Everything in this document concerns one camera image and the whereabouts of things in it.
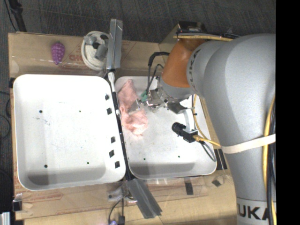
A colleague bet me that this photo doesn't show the pink cloth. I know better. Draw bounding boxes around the pink cloth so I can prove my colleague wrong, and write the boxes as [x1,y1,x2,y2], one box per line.
[117,79,149,136]

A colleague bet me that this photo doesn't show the white plastic tray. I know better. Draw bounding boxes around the white plastic tray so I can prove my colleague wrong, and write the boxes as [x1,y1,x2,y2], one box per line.
[114,75,218,180]
[13,74,127,192]

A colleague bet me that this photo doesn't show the thin black and white rod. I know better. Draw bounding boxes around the thin black and white rod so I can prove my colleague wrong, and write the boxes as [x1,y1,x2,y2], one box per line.
[107,71,132,181]

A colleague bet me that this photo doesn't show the black cylinder on white bracket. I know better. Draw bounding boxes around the black cylinder on white bracket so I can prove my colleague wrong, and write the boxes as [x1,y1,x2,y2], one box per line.
[171,107,200,143]

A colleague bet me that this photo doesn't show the brown cardboard board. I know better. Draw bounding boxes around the brown cardboard board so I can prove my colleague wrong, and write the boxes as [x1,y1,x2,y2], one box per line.
[7,31,238,225]

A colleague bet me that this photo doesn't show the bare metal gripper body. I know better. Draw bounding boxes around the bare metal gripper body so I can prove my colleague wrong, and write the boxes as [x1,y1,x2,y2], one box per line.
[140,88,188,114]

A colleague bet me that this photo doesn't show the purple grapes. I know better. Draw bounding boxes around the purple grapes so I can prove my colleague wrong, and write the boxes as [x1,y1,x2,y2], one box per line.
[51,41,66,66]

